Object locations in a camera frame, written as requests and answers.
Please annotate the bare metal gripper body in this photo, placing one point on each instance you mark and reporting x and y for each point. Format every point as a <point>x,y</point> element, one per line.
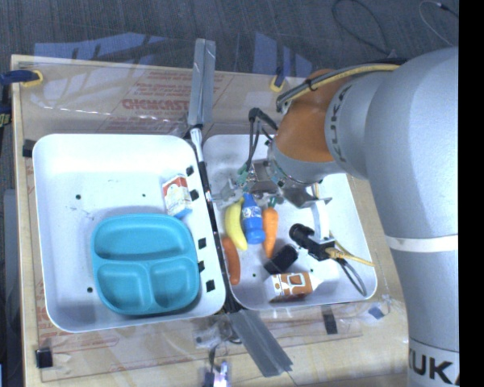
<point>264,177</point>

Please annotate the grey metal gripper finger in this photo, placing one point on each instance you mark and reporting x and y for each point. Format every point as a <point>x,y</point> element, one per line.
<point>229,190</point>
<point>274,201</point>

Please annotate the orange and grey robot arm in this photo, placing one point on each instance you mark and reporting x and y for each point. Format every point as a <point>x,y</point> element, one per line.
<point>407,143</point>

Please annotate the orange carrot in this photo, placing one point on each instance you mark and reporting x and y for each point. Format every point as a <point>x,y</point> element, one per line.
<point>270,230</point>

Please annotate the blue bottle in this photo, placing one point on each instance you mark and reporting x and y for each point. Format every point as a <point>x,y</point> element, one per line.
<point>253,222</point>

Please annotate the yellow banana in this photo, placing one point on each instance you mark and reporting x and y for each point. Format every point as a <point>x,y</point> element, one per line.
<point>234,226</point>

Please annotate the red and white carton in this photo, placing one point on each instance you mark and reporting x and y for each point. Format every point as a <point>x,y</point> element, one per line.
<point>176,195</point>

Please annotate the black box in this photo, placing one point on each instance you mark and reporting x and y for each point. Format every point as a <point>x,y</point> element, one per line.
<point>281,259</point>

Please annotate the orange sausage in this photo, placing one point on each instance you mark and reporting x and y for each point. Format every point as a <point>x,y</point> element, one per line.
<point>232,262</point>

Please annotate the white plastic tray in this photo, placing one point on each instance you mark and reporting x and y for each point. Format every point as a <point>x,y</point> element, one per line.
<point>347,224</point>
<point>105,176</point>

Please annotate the brown and white carton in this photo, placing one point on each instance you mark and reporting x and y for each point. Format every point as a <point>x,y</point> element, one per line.
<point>292,286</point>

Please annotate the blue divided plate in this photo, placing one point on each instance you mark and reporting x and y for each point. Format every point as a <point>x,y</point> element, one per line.
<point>145,262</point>

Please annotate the brown cardboard board, red print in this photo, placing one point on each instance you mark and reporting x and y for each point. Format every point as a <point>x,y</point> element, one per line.
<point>145,95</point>

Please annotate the black cylinder on white bracket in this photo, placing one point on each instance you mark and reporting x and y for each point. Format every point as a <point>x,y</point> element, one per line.
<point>310,240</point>

